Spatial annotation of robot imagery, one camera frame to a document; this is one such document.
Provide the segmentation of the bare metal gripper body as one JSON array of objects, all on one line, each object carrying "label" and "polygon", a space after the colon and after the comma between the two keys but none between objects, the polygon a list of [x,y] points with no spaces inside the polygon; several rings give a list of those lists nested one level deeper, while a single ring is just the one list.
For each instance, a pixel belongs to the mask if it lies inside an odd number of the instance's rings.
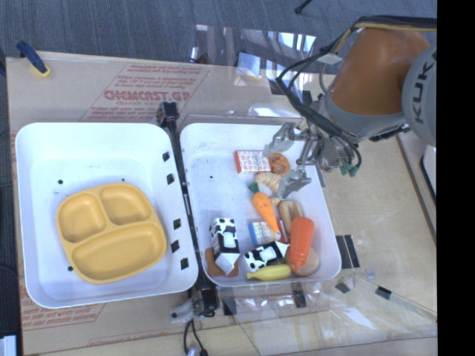
[{"label": "bare metal gripper body", "polygon": [[310,106],[298,105],[308,128],[299,135],[304,140],[299,168],[314,165],[324,171],[339,168],[341,173],[358,172],[358,146],[342,129]]}]

